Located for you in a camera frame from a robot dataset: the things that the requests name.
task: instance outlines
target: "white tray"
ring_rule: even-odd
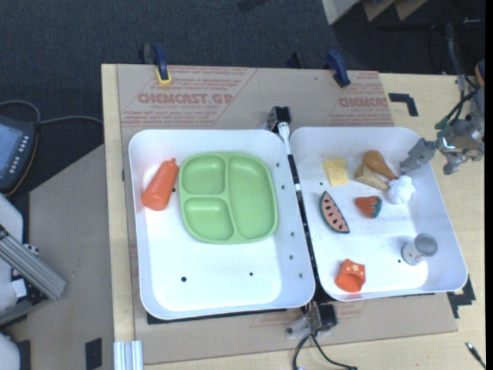
[[[207,152],[243,152],[270,169],[278,223],[268,238],[247,244],[210,244],[186,230],[179,192],[163,211],[146,209],[143,190],[164,160],[180,164]],[[313,297],[313,269],[282,140],[261,129],[151,129],[129,144],[139,254],[140,296],[164,320],[302,307]]]
[[[431,165],[409,172],[416,192],[407,204],[393,204],[387,192],[353,180],[363,154],[378,150],[399,173],[399,162],[419,140],[413,131],[398,127],[299,128],[290,138],[301,182],[310,237],[320,283],[339,301],[409,294],[456,291],[465,284],[467,270]],[[344,158],[348,185],[332,187],[323,160]],[[322,219],[320,198],[327,191],[346,219],[350,233],[331,230]],[[380,214],[370,219],[354,204],[356,197],[378,195]],[[404,243],[419,233],[431,234],[438,252],[411,266],[401,256]],[[358,293],[342,291],[334,282],[340,264],[349,258],[365,265],[366,282]]]

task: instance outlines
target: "toy watermelon slice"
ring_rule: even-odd
[[[349,233],[349,227],[347,226],[346,220],[344,219],[334,199],[332,199],[330,194],[327,192],[324,192],[322,198],[320,199],[320,209],[322,211],[322,215],[324,216],[324,220],[331,229],[334,229],[339,233]]]

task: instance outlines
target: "black cable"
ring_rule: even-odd
[[[454,115],[454,113],[455,113],[454,118],[450,122],[450,126],[453,126],[457,122],[459,116],[461,115],[462,107],[464,106],[464,103],[467,102],[468,100],[472,99],[474,96],[476,96],[476,93],[478,93],[478,90],[479,89],[475,89],[475,90],[471,91],[470,93],[468,93],[466,96],[464,96],[463,92],[461,93],[461,100],[447,114],[447,118],[450,119],[452,117],[452,115]]]
[[[303,337],[296,348],[294,349],[293,353],[293,370],[298,370],[298,366],[296,364],[296,359],[298,357],[298,354],[300,353],[301,348],[304,346],[305,342],[307,342],[308,338],[310,338],[310,335]]]
[[[41,121],[41,113],[39,112],[39,108],[36,107],[34,104],[30,103],[30,102],[26,102],[25,100],[7,100],[7,101],[4,101],[4,102],[1,102],[0,103],[0,107],[3,107],[3,106],[10,106],[12,104],[22,104],[23,106],[27,106],[31,109],[34,110],[34,112],[36,113],[36,121],[35,123],[39,123]]]
[[[46,125],[48,123],[56,123],[56,122],[62,122],[64,120],[71,120],[71,119],[86,119],[90,120],[92,122],[99,123],[102,125],[102,120],[93,118],[92,116],[85,116],[85,115],[71,115],[71,116],[62,116],[61,118],[53,118],[53,119],[47,119],[47,120],[42,120],[39,125]]]
[[[317,339],[315,338],[315,334],[311,334],[311,335],[308,335],[304,338],[302,338],[300,340],[300,342],[298,343],[298,345],[296,346],[296,348],[294,349],[294,353],[293,353],[293,370],[298,370],[298,365],[296,363],[297,361],[297,357],[298,357],[298,354],[300,353],[302,347],[304,346],[305,342],[307,342],[308,338],[312,338],[312,340],[314,341],[315,345],[317,346],[318,348],[318,351],[322,354],[322,356],[325,358],[326,361],[328,361],[329,363],[331,363],[332,365],[336,365],[336,366],[339,366],[339,367],[342,367],[342,368],[345,368],[346,370],[357,370],[357,367],[356,366],[351,366],[351,365],[345,365],[343,363],[339,363],[339,362],[335,362],[333,361],[332,359],[330,359],[324,352],[324,350],[320,347],[320,345],[318,344],[318,341]]]
[[[471,79],[469,78],[469,76],[465,76],[465,80],[469,84],[470,87],[472,87],[474,89],[479,89],[479,87],[480,87],[479,84],[472,82]]]
[[[70,119],[85,119],[85,120],[89,120],[89,121],[92,121],[92,122],[99,123],[100,125],[103,124],[102,120],[97,119],[97,118],[93,118],[92,116],[85,116],[85,115],[62,116],[61,118],[53,118],[53,119],[47,119],[47,120],[41,121],[41,113],[39,112],[39,108],[36,107],[31,102],[27,102],[25,100],[20,100],[20,99],[7,100],[7,101],[4,101],[4,102],[0,102],[0,107],[10,106],[10,105],[15,105],[15,104],[21,104],[23,106],[27,106],[27,107],[31,108],[35,112],[35,114],[36,114],[36,121],[35,121],[35,123],[37,125],[46,125],[48,123],[62,122],[64,120],[70,120]]]
[[[314,341],[315,345],[317,346],[318,348],[318,351],[320,351],[320,353],[322,354],[322,356],[330,363],[332,363],[333,365],[336,365],[336,366],[340,366],[340,367],[343,367],[343,368],[346,368],[347,370],[357,370],[357,367],[356,366],[350,366],[350,365],[345,365],[343,363],[338,363],[338,362],[335,362],[333,360],[331,360],[327,355],[325,355],[325,352],[322,350],[322,348],[319,346],[318,344],[318,341],[317,339],[315,338],[315,335],[311,335],[311,339]]]

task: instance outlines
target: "orange bottle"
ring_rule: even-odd
[[[142,195],[144,206],[154,211],[161,211],[166,208],[173,192],[173,185],[178,174],[178,166],[175,163],[175,158],[166,160],[161,163],[161,166],[156,172],[156,175],[151,179]]]

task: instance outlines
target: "dark carpet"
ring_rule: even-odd
[[[390,7],[369,22],[358,4],[332,26],[321,0],[0,0],[0,102],[29,101],[43,120],[101,119],[101,65],[137,63],[143,43],[161,43],[170,65],[276,68],[295,52],[304,68],[322,69],[336,49],[347,69],[454,74],[447,23],[472,74],[485,57],[484,20],[485,0],[429,0],[405,21]],[[21,105],[0,114],[34,118]],[[39,136],[16,196],[103,142],[101,125],[82,119],[41,126]]]

